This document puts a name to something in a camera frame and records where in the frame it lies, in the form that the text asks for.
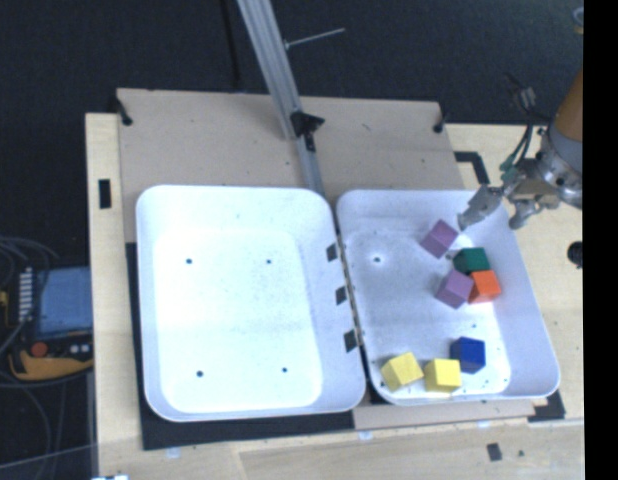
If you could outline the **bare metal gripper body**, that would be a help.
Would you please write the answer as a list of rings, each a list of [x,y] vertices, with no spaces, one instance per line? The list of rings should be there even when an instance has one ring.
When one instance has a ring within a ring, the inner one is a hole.
[[[551,209],[561,203],[582,208],[582,175],[550,152],[518,160],[503,172],[503,183],[510,201],[529,201]]]

